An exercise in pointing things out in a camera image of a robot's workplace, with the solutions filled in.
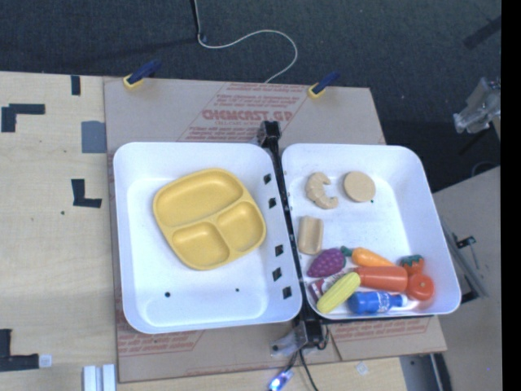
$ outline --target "beige disc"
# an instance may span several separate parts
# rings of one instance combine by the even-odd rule
[[[352,171],[345,176],[344,190],[349,198],[358,202],[372,200],[376,193],[374,181],[360,171]]]

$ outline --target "cardboard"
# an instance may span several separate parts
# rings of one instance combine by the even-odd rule
[[[127,90],[104,78],[119,381],[157,380],[284,367],[269,343],[292,323],[145,335],[121,309],[112,157],[130,142],[256,141],[262,121],[279,121],[282,150],[293,143],[385,144],[369,89],[329,87],[310,99],[307,86],[146,79]],[[437,317],[331,324],[310,364],[424,354],[446,349]]]

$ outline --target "wooden surface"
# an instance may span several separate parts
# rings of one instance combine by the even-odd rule
[[[81,389],[83,366],[116,364],[107,156],[82,153],[81,123],[104,122],[103,79],[0,72],[0,106],[44,103],[42,116],[18,115],[0,133],[0,328],[11,354],[50,354],[52,367],[0,373],[3,390]],[[71,180],[101,208],[73,206]],[[406,390],[399,358],[310,367],[319,389]],[[267,389],[277,371],[252,371],[148,383],[119,390]],[[312,389],[301,367],[285,388]]]

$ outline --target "orange cylinder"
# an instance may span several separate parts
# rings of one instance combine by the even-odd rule
[[[358,266],[362,287],[377,290],[403,292],[407,289],[408,274],[402,266]]]

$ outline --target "toy bottle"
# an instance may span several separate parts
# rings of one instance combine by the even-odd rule
[[[403,307],[407,297],[386,291],[355,292],[348,299],[349,309],[356,314],[385,313],[391,307]]]

